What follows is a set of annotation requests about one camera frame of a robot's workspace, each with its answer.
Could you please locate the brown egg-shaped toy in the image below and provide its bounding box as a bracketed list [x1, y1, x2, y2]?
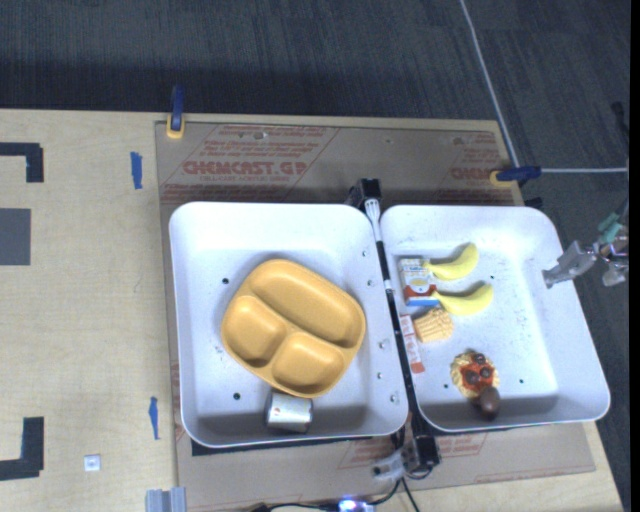
[478, 385, 503, 421]

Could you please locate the thin black and white rod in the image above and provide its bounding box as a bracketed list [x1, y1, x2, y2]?
[364, 198, 427, 442]

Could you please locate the yellow banana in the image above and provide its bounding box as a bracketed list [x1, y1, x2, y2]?
[421, 242, 481, 282]
[431, 282, 496, 318]

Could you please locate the yellow corn cob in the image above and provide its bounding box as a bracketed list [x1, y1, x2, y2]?
[411, 307, 456, 345]

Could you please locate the silver can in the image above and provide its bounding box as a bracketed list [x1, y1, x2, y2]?
[264, 389, 315, 435]

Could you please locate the yellow pizza slice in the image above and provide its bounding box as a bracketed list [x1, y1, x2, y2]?
[449, 349, 501, 400]

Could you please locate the white plastic tray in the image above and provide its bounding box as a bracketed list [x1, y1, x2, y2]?
[379, 203, 613, 434]
[168, 200, 411, 449]

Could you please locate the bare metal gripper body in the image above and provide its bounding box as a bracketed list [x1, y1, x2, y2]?
[593, 233, 630, 263]

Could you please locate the yellow divided plate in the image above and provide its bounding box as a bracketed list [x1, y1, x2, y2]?
[219, 257, 368, 400]

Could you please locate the black block with thin wires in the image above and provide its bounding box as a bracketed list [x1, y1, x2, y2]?
[348, 177, 383, 207]
[408, 433, 442, 470]

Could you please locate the white orange and blue carton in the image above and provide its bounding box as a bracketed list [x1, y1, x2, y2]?
[397, 256, 441, 308]

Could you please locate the brown cardboard board red print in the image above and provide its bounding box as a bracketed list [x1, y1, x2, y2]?
[153, 119, 597, 502]

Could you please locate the orange packet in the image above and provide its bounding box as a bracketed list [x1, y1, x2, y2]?
[399, 313, 427, 375]

